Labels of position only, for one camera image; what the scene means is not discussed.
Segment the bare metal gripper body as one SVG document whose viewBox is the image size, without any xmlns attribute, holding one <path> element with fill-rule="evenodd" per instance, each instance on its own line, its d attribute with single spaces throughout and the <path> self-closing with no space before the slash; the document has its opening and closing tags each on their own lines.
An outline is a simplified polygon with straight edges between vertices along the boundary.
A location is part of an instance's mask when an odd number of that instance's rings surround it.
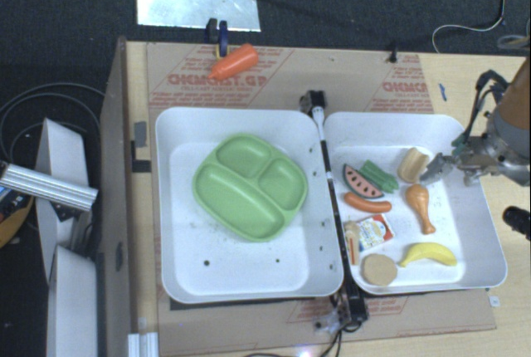
<svg viewBox="0 0 531 357">
<path fill-rule="evenodd" d="M 455 166 L 464 173 L 464 183 L 472 186 L 483 176 L 504 176 L 520 186 L 530 185 L 529 157 L 511 149 L 493 135 L 460 135 L 453 141 Z"/>
</svg>

